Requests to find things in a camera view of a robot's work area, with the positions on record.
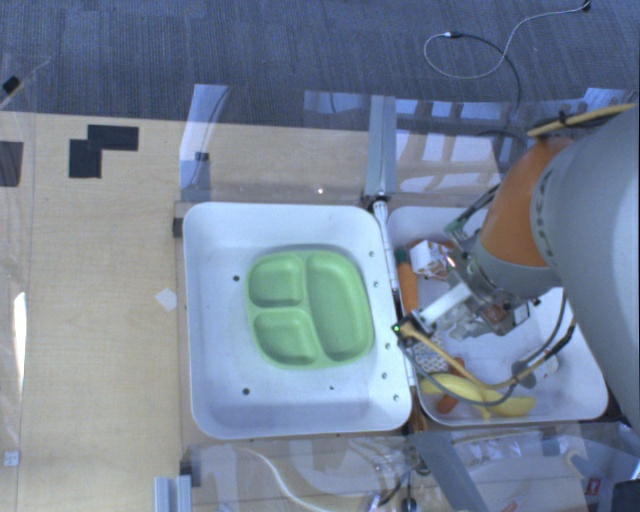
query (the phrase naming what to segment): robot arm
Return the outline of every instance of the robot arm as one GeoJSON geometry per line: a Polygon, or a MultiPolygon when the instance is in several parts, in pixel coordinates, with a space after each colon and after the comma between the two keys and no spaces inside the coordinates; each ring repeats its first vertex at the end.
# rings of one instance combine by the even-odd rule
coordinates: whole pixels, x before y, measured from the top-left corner
{"type": "MultiPolygon", "coordinates": [[[[480,200],[471,212],[482,206],[480,200]]],[[[427,334],[506,334],[529,302],[562,286],[575,320],[635,428],[638,343],[638,108],[577,142],[536,143],[509,171],[479,232],[448,229],[451,290],[414,312],[427,334]]]]}

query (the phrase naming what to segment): white tray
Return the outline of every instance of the white tray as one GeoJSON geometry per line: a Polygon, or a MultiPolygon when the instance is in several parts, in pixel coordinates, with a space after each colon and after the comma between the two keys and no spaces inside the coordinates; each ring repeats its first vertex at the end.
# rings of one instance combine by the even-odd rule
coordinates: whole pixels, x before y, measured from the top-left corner
{"type": "Polygon", "coordinates": [[[362,209],[203,203],[184,220],[191,405],[219,439],[387,431],[407,420],[411,396],[380,229],[362,209]],[[374,345],[336,368],[284,370],[258,353],[244,278],[256,258],[294,247],[349,257],[365,284],[374,345]]]}
{"type": "MultiPolygon", "coordinates": [[[[413,240],[443,241],[445,225],[463,210],[453,208],[404,207],[389,217],[389,234],[395,248],[413,240]]],[[[479,212],[468,224],[467,232],[480,227],[484,212],[479,212]]],[[[448,289],[446,283],[421,280],[420,307],[426,307],[448,289]]],[[[538,348],[551,333],[557,321],[562,290],[556,288],[544,295],[542,303],[532,308],[531,318],[524,324],[500,337],[486,334],[478,338],[456,341],[442,335],[443,347],[453,356],[465,360],[469,370],[487,382],[499,382],[510,376],[511,363],[538,348]]],[[[559,336],[571,321],[567,308],[559,336]]],[[[440,414],[436,403],[441,395],[421,395],[425,411],[434,420],[448,426],[507,425],[540,422],[577,421],[597,418],[607,407],[608,393],[602,373],[579,329],[569,344],[558,354],[559,370],[539,383],[534,389],[519,388],[515,395],[531,395],[536,405],[522,418],[504,418],[492,415],[483,420],[479,411],[458,404],[449,414],[440,414]]]]}

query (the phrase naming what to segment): black square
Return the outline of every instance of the black square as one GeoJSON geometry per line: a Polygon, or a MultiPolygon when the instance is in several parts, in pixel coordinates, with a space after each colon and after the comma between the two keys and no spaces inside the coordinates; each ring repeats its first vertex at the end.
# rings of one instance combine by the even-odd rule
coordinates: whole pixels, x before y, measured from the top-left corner
{"type": "Polygon", "coordinates": [[[101,178],[100,150],[89,148],[89,141],[69,141],[69,178],[101,178]]]}
{"type": "Polygon", "coordinates": [[[18,87],[20,87],[20,80],[16,76],[12,76],[11,78],[9,78],[9,80],[2,84],[2,88],[7,94],[11,94],[18,87]]]}
{"type": "Polygon", "coordinates": [[[138,151],[138,128],[135,126],[103,126],[90,124],[88,139],[90,149],[138,151]]]}

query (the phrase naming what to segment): black tape mark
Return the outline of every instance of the black tape mark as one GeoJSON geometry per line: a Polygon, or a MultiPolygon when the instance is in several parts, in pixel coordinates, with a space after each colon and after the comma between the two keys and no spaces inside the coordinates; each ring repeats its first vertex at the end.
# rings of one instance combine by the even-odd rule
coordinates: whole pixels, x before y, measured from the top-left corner
{"type": "Polygon", "coordinates": [[[22,142],[0,141],[0,187],[17,187],[22,176],[22,142]]]}
{"type": "Polygon", "coordinates": [[[69,177],[101,178],[102,150],[138,151],[139,130],[135,126],[90,124],[87,140],[69,141],[69,177]]]}
{"type": "Polygon", "coordinates": [[[171,225],[171,231],[173,232],[173,238],[182,238],[182,222],[184,219],[174,217],[173,224],[171,225]]]}
{"type": "Polygon", "coordinates": [[[20,80],[17,76],[12,76],[11,78],[9,78],[9,80],[2,84],[4,92],[6,92],[8,95],[11,95],[11,93],[15,92],[18,87],[20,87],[20,80]]]}

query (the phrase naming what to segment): white cable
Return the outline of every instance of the white cable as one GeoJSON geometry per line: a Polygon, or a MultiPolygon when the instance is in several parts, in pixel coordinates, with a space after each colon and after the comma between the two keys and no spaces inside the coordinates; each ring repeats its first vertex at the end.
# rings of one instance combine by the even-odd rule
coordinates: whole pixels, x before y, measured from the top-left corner
{"type": "Polygon", "coordinates": [[[585,2],[583,2],[583,4],[580,7],[576,7],[575,9],[568,9],[568,10],[565,10],[565,11],[545,12],[545,13],[542,13],[542,14],[536,14],[535,16],[530,16],[528,18],[523,19],[515,27],[513,27],[513,30],[511,31],[511,34],[509,35],[509,39],[507,39],[507,44],[505,45],[504,50],[502,50],[502,55],[501,55],[500,60],[498,61],[498,63],[495,66],[493,66],[489,71],[485,71],[484,73],[480,73],[479,75],[454,75],[454,74],[451,74],[451,73],[447,73],[443,69],[441,69],[438,66],[436,66],[433,63],[433,61],[429,58],[429,54],[427,52],[427,47],[429,46],[429,43],[431,43],[431,41],[433,41],[434,39],[438,39],[440,37],[444,37],[444,38],[447,38],[447,39],[454,39],[455,36],[451,32],[443,32],[441,34],[435,34],[435,35],[431,36],[424,43],[424,47],[422,48],[422,53],[424,55],[424,59],[427,61],[427,64],[429,64],[429,66],[431,66],[435,71],[437,71],[438,73],[440,73],[443,76],[446,76],[448,78],[455,78],[457,80],[475,80],[477,78],[484,78],[485,76],[489,76],[489,75],[495,73],[496,71],[498,71],[500,66],[502,66],[502,64],[504,63],[504,59],[507,57],[507,52],[509,51],[509,46],[511,46],[511,41],[513,40],[513,36],[515,35],[516,31],[522,25],[524,25],[525,23],[528,23],[530,21],[533,21],[533,20],[537,20],[537,19],[540,19],[540,18],[546,18],[547,16],[557,16],[559,14],[573,14],[573,13],[576,13],[576,12],[580,12],[580,11],[583,11],[584,9],[586,9],[587,7],[589,7],[590,4],[591,4],[591,0],[586,0],[585,2]]]}
{"type": "Polygon", "coordinates": [[[398,281],[398,270],[396,269],[396,260],[393,255],[393,245],[391,245],[391,239],[389,238],[389,231],[387,227],[389,209],[387,208],[387,203],[382,199],[373,203],[373,216],[380,225],[380,234],[382,235],[382,245],[384,247],[385,259],[387,260],[387,270],[389,271],[391,291],[393,293],[397,293],[400,289],[400,282],[398,281]]]}

